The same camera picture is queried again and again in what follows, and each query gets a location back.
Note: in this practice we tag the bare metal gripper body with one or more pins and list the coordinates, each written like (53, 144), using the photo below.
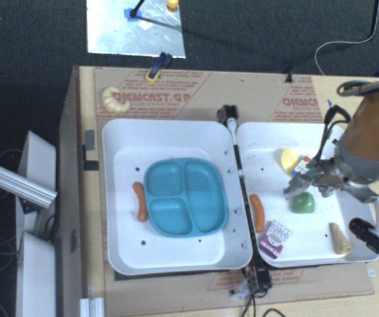
(333, 173)

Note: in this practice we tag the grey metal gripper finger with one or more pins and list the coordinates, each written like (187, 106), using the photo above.
(296, 186)
(327, 191)

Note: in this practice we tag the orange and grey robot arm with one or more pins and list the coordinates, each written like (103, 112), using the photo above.
(371, 127)

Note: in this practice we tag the green pepper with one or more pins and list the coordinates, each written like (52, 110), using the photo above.
(303, 203)

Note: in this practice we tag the white carton with coloured print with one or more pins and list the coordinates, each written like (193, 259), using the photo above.
(303, 164)

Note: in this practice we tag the yellow chip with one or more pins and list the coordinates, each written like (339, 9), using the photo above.
(288, 160)

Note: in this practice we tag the orange sausage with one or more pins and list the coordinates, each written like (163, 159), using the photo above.
(140, 201)
(258, 211)

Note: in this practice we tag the tan cone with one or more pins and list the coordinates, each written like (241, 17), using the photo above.
(339, 241)

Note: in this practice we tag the white plastic tray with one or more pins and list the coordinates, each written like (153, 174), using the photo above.
(308, 239)
(176, 253)

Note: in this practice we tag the maroon and white packet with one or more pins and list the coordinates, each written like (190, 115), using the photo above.
(274, 238)

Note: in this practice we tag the thin black and white rod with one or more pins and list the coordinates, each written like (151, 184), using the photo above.
(239, 163)

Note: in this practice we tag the brown cardboard board red print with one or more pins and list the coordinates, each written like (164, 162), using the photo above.
(249, 94)

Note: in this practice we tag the blue divided plate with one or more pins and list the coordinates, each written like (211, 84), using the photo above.
(186, 197)

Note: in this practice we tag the cream croissant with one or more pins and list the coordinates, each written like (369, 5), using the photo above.
(112, 102)

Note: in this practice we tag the small orange knob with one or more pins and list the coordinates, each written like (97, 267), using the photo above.
(172, 2)

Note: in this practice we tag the black cylinder on white bracket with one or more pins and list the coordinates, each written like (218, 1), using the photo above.
(366, 231)

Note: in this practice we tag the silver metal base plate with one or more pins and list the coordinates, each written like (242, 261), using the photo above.
(110, 28)

